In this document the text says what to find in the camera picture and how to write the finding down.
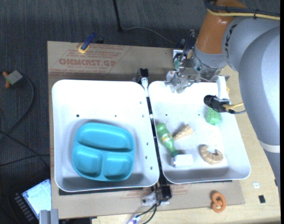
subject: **small orange object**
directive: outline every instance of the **small orange object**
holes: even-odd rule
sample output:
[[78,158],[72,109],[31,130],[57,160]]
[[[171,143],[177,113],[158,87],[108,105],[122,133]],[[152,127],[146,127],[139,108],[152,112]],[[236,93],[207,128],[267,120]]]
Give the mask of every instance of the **small orange object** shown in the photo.
[[[7,77],[8,76],[8,73],[6,71],[4,71],[2,73],[3,77]],[[10,88],[10,83],[6,80],[6,83],[5,83],[5,88]]]
[[220,192],[215,192],[212,196],[212,209],[221,213],[226,208],[226,199]]

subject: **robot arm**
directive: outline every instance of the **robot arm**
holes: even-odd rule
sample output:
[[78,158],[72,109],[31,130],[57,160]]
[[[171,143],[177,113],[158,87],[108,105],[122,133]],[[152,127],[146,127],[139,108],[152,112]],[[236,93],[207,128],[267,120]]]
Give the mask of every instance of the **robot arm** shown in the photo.
[[[280,18],[263,13],[257,16],[256,11],[246,16],[243,12],[249,9],[237,0],[215,0],[214,8],[219,13],[209,10],[190,61],[182,60],[176,69],[174,89],[182,92],[187,81],[213,82],[227,64],[239,73],[241,97],[273,169],[280,197]],[[232,11],[238,11],[236,17],[229,16]]]

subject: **wooden table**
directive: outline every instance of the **wooden table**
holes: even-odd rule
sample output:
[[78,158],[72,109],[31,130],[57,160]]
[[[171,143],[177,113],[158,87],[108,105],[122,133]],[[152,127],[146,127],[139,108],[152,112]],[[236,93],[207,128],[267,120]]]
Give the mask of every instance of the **wooden table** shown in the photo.
[[[92,219],[94,224],[127,223],[133,213],[146,210],[141,209],[140,196],[148,194],[149,189],[141,192],[59,195],[54,180],[51,88],[56,81],[66,78],[130,80],[138,68],[149,69],[150,82],[164,80],[167,72],[173,69],[173,49],[93,44],[87,54],[79,54],[78,46],[79,43],[48,42],[52,208],[58,209],[60,219],[97,216]],[[232,104],[240,103],[238,74],[228,66],[221,74],[230,76],[227,85]],[[151,223],[280,223],[278,190],[270,164],[247,114],[236,115],[236,120],[250,161],[250,176],[231,184],[184,185],[181,188],[185,190],[185,195],[174,196],[170,199],[170,205],[158,207]],[[208,193],[214,189],[228,193],[228,206],[220,214],[210,207]],[[265,203],[260,202],[259,196],[265,198]],[[145,215],[141,221],[146,221],[150,215]]]

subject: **orange ring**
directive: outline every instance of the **orange ring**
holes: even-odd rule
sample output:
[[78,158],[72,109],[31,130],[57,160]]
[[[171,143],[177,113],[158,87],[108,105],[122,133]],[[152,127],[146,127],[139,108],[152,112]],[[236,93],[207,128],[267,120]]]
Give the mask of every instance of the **orange ring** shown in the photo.
[[221,213],[227,206],[225,197],[220,192],[215,192],[212,196],[212,209]]

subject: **green plastic bottle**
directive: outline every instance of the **green plastic bottle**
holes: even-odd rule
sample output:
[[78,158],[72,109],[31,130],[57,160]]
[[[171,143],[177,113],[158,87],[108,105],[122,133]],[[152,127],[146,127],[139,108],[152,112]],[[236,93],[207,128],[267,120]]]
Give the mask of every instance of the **green plastic bottle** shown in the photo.
[[170,151],[171,156],[177,155],[178,151],[174,147],[174,139],[164,123],[156,125],[156,133],[161,143]]

